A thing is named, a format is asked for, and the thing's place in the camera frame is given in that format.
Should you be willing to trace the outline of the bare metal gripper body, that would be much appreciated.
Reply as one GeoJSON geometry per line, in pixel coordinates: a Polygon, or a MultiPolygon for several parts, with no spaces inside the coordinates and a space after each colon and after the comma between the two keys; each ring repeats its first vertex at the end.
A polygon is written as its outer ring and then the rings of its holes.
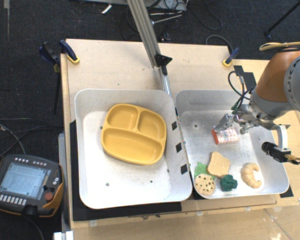
{"type": "Polygon", "coordinates": [[[263,127],[267,130],[273,130],[276,125],[275,117],[266,114],[255,104],[242,104],[239,108],[232,111],[233,120],[239,124],[250,124],[251,128],[263,127]]]}

